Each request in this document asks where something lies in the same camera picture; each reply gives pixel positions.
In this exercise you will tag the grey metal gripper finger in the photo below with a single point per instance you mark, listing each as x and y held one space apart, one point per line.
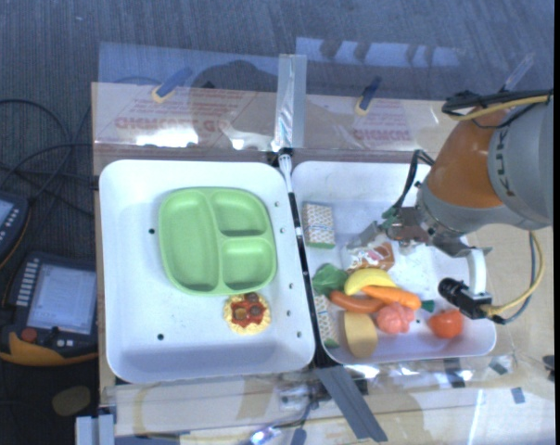
365 236

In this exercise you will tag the tan toy bread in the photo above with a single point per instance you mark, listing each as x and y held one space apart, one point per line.
360 336

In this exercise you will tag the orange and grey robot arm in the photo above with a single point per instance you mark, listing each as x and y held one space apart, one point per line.
465 174

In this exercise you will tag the black cylinder on white bracket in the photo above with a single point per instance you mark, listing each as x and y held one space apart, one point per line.
463 295

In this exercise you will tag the yellow banana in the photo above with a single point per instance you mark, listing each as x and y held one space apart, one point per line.
368 277

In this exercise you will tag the white plastic tray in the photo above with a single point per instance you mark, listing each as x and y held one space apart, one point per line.
136 267
447 346

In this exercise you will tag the yellow and red toy pizza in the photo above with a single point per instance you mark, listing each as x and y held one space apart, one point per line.
245 314

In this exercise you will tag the brown and white toy pastry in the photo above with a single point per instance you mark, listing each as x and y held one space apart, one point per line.
375 257

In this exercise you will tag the pink toy grapes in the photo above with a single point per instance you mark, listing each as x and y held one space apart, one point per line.
395 318

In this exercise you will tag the orange carrot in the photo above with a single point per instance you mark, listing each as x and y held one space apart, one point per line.
393 296

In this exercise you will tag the green divided plate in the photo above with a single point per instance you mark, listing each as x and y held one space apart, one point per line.
189 239

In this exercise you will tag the orange-red toy sausage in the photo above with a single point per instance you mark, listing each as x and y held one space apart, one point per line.
354 303

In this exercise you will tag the orange patterned white carton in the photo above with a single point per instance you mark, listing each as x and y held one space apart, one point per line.
318 224
325 325

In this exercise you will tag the orange toy tomato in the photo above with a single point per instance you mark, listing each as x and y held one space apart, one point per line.
446 323

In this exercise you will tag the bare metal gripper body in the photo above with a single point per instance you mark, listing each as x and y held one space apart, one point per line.
407 227

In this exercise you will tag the green toy broccoli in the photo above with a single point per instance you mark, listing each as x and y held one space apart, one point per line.
328 278

